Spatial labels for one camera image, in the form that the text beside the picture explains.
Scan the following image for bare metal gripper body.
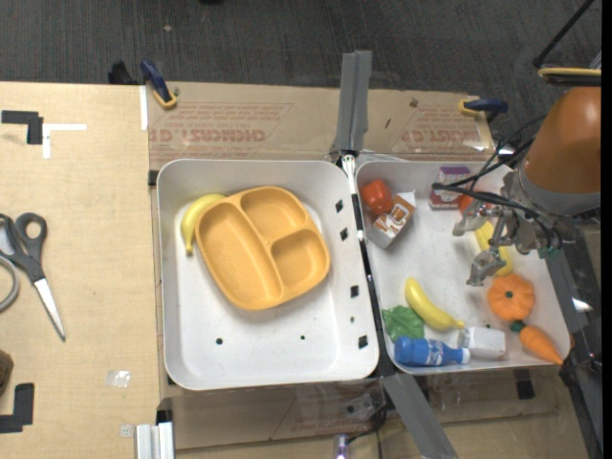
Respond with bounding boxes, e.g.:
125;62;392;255
498;169;564;258

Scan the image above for red round fruit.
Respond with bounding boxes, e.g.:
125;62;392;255
458;193;493;212

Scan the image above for yellow corn cob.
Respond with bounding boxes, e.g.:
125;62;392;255
473;219;515;277

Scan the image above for orange pumpkin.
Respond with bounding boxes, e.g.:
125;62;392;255
486;273;536;322

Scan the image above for white plastic tray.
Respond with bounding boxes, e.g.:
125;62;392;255
156;158;381;392
354;160;573;377

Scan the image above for purple and white cup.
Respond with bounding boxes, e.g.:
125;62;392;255
427;165;472;211

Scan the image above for yellow banana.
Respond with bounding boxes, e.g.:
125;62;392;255
404;276;467;332
180;192;229;257

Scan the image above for orange and white carton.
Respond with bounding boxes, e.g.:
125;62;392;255
364;189;418;251

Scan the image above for white milk carton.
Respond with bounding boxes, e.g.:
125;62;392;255
457;325;508;361

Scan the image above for red bell pepper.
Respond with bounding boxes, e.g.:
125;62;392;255
359;179;395;217

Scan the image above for orange carrot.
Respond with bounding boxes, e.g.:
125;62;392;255
509;319;565;367

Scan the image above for green lettuce leaf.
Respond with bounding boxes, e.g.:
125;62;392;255
381;304;426;344

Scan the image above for blue plastic bottle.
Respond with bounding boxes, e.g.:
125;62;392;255
392;335;472;369

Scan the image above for brown cardboard board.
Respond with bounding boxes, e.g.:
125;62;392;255
146;80;578;451

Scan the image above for orange divided plate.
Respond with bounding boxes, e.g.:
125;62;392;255
193;185;332;312

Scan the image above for grey handled scissors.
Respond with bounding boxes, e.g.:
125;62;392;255
0;211;67;343

